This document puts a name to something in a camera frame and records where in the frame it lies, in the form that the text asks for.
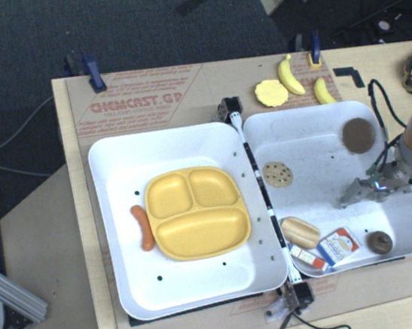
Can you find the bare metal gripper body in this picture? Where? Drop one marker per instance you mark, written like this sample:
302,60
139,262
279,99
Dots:
394,177

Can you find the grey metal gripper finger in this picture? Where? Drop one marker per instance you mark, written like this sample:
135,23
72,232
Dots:
378,196
355,192

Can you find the white plastic tray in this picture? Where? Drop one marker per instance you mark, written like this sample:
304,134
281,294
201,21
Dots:
324,196
134,246

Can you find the brown chocolate doughnut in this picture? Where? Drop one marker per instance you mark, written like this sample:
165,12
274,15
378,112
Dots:
380,242

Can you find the brown round biscuit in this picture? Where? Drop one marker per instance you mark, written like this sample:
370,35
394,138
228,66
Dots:
358,135

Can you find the white and blue carton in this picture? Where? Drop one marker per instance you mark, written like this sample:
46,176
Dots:
339,247

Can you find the tan hot dog bun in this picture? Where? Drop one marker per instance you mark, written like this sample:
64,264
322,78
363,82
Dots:
301,232

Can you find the chocolate chip biscuit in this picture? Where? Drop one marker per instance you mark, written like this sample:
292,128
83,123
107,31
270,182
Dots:
277,174

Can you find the red and white packet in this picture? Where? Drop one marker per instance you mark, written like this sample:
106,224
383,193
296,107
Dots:
307,257

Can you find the thin black and white rod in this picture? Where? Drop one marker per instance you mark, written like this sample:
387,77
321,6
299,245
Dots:
259,175

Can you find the small yellow banana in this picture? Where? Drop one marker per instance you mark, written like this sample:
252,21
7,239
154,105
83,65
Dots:
323,92

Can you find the yellow round biscuit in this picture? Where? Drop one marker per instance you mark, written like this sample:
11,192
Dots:
271,93

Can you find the large yellow banana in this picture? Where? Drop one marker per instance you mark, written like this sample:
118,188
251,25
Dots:
290,77

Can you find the yellow divided plate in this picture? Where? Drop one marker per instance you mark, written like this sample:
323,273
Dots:
198,214

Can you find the orange sausage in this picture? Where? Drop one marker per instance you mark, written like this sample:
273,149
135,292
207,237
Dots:
143,225

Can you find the brown cardboard board red print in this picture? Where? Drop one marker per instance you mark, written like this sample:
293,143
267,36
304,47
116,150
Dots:
144,104

